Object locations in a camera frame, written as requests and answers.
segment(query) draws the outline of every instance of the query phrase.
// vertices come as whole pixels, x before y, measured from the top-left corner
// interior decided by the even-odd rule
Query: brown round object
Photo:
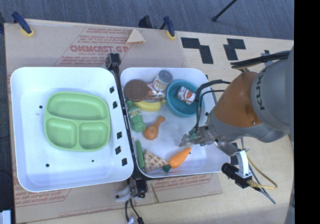
[[[124,96],[132,102],[139,102],[145,99],[149,92],[149,87],[139,79],[130,80],[123,89]]]

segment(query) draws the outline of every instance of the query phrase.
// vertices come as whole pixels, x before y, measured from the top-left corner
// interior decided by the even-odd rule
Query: green divided plate
[[[62,150],[96,151],[109,141],[111,119],[101,97],[79,92],[57,92],[44,113],[45,137]]]

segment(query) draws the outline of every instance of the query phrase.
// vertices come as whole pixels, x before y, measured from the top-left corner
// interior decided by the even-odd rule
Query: toy carrot
[[[169,164],[163,166],[163,170],[167,173],[171,168],[177,168],[179,167],[183,161],[187,158],[191,151],[191,148],[186,148],[185,150],[175,154],[172,158],[169,160]]]

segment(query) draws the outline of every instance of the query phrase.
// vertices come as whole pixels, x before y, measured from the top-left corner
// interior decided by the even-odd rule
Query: yellow banana
[[[162,100],[160,102],[147,102],[147,101],[139,101],[134,102],[135,106],[138,107],[141,110],[146,111],[157,111],[160,110],[163,103],[165,103],[166,100]]]

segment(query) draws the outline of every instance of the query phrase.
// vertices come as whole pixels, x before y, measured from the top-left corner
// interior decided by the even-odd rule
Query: blue bowl
[[[181,86],[196,93],[197,87],[186,80],[175,80],[166,89],[166,105],[168,109],[178,117],[191,117],[197,113],[197,104],[194,101],[191,105],[187,105],[177,98],[177,92]]]

